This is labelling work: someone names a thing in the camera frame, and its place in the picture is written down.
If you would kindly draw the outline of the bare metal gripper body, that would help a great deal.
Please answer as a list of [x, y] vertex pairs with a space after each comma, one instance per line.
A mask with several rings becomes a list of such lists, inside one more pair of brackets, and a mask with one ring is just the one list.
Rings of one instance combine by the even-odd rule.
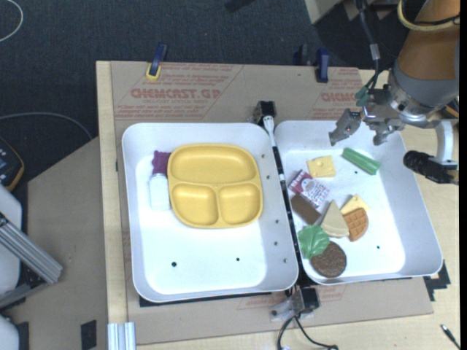
[[360, 106], [360, 118], [371, 130], [402, 130], [405, 125], [435, 128], [441, 122], [435, 116], [438, 106], [421, 104], [395, 85], [366, 90]]

